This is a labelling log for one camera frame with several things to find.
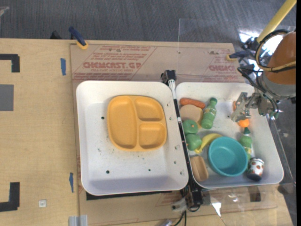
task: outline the wooden table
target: wooden table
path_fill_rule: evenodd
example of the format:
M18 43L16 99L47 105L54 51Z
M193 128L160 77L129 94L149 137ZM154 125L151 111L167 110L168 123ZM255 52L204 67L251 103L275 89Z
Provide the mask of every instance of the wooden table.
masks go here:
M0 212L0 225L68 225L70 216L80 215L70 55L70 45L74 43L74 40L0 39L1 54L20 56L19 73L12 73L11 61L0 60L0 85L13 85L14 92L13 111L0 111L0 202L9 202L10 183L20 185L19 206L17 210ZM174 46L162 42L127 41L127 44ZM66 61L66 75L62 75L61 58ZM278 191L275 200L275 208L227 213L222 218L227 225L240 225L241 220L246 220L247 225L292 225ZM135 225L160 222L161 219ZM187 225L224 223L218 215L189 214Z

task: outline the gray carpet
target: gray carpet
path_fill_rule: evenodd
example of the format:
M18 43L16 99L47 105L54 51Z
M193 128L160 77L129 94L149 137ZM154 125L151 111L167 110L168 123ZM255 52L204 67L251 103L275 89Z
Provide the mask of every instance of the gray carpet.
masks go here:
M48 39L56 30L69 39L68 28L74 26L87 40L231 42L239 49L239 33L260 32L285 1L0 0L0 7L9 7L1 18L0 38ZM281 26L296 27L296 6ZM289 101L279 107L284 112L274 134L282 142L283 160L288 159L284 184L289 184L296 181L296 107ZM296 225L293 188L284 194Z

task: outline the yellow plate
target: yellow plate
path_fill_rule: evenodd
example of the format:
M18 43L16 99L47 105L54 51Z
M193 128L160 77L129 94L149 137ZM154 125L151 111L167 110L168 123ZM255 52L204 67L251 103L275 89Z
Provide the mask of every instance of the yellow plate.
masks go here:
M108 105L111 142L126 151L160 148L166 141L166 120L160 103L145 96L117 96Z

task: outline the yellow banana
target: yellow banana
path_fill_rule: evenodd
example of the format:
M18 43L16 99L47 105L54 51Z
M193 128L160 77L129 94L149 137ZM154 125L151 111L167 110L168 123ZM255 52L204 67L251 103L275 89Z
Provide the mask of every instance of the yellow banana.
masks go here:
M209 145L214 139L216 139L218 137L222 137L222 135L218 134L218 133L210 133L208 135L205 135L202 138L201 146L199 148L195 149L194 151L196 153L201 153L205 146Z

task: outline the teal bowl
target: teal bowl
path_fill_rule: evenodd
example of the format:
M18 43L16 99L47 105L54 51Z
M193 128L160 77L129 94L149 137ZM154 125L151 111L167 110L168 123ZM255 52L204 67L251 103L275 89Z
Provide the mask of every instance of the teal bowl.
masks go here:
M241 175L248 166L245 149L230 137L219 137L210 144L208 160L212 170L228 177Z

